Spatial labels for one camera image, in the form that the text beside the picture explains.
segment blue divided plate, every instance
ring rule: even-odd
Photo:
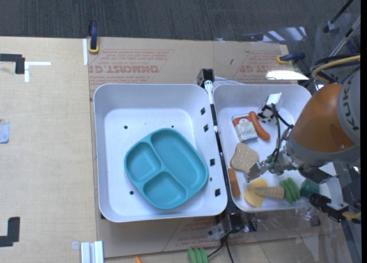
[[[139,192],[159,209],[185,203],[208,181],[208,168],[196,149],[170,128],[152,132],[133,145],[124,168]]]

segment white strip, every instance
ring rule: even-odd
[[[83,57],[84,57],[84,65],[88,65],[88,41],[87,39],[83,39]]]
[[[24,62],[24,82],[29,83],[29,67],[31,65],[51,65],[50,61],[25,61]]]

